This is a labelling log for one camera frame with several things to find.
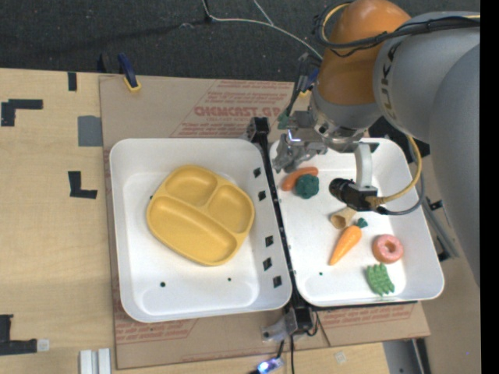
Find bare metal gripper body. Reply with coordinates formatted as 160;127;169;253
286;111;369;154

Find orange sausage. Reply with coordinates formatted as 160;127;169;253
281;166;320;192

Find green broccoli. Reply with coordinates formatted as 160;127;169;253
294;174;320;200

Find beige cone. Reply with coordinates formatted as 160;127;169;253
329;206;358;231

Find white plastic tray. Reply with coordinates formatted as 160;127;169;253
108;137;293;323
269;136;445;308

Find orange carrot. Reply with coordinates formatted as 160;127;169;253
328;217;369;266

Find yellow divided plate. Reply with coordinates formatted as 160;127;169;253
146;164;256;267

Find pink doughnut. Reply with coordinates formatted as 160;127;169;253
371;234;405;265

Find brown cardboard board, red print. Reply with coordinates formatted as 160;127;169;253
98;74;432;370

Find green pea pods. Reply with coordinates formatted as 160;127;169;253
365;263;396;297

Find black cylinder on white bracket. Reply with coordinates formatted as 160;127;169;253
328;141;381;213

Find black block with thin wires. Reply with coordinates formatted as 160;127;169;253
287;305;315;333

